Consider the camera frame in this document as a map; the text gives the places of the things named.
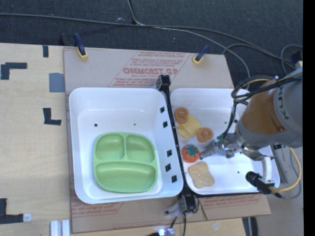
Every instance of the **green plate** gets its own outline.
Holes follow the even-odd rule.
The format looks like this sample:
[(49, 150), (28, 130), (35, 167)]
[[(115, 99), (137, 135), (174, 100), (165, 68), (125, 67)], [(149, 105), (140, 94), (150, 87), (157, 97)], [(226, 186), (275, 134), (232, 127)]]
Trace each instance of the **green plate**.
[(145, 192), (158, 179), (158, 162), (152, 142), (134, 133), (106, 133), (94, 145), (94, 177), (107, 191)]

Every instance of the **cardboard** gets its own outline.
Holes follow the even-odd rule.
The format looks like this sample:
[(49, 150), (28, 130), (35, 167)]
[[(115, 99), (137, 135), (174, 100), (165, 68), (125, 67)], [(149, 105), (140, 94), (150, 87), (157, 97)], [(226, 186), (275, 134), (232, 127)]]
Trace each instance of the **cardboard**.
[[(177, 88), (233, 88), (225, 57), (204, 55), (194, 64), (196, 54), (88, 48), (81, 59), (76, 48), (64, 48), (64, 77), (68, 130), (72, 232), (93, 232), (152, 225), (169, 225), (173, 218), (164, 209), (177, 197), (89, 205), (80, 201), (73, 186), (71, 130), (68, 98), (79, 87), (152, 88), (160, 74), (171, 78), (170, 90)], [(270, 214), (265, 196), (235, 195), (201, 198), (197, 213), (188, 222), (240, 218)]]

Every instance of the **toy tomato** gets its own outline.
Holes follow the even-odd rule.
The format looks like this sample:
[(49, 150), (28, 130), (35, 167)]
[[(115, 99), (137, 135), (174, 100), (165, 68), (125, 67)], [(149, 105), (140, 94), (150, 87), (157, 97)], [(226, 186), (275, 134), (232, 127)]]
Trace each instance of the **toy tomato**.
[(182, 157), (185, 162), (193, 163), (200, 157), (199, 149), (192, 144), (187, 144), (182, 149)]

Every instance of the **blue and yellow clamp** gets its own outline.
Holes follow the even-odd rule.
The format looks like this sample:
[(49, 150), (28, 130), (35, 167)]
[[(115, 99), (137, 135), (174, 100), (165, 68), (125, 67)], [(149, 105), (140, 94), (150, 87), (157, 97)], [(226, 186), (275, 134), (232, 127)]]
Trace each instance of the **blue and yellow clamp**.
[(195, 64), (199, 64), (202, 60), (202, 56), (206, 54), (210, 49), (209, 45), (205, 45), (204, 48), (202, 48), (201, 52), (197, 54), (195, 57), (193, 57), (192, 62)]
[(73, 37), (74, 37), (75, 43), (78, 47), (77, 52), (78, 52), (80, 58), (85, 59), (88, 56), (88, 53), (84, 48), (84, 44), (83, 44), (83, 41), (82, 41), (80, 35), (78, 33), (75, 33), (73, 35)]

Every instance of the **brown donut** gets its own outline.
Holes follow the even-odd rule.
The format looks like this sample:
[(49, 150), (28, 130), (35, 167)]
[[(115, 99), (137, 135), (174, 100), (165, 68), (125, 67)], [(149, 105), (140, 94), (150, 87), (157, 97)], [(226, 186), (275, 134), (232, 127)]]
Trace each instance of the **brown donut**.
[(178, 123), (187, 122), (188, 110), (186, 108), (177, 108), (174, 112), (175, 120)]
[(197, 131), (197, 139), (199, 142), (204, 143), (213, 137), (213, 132), (210, 128), (199, 128)]

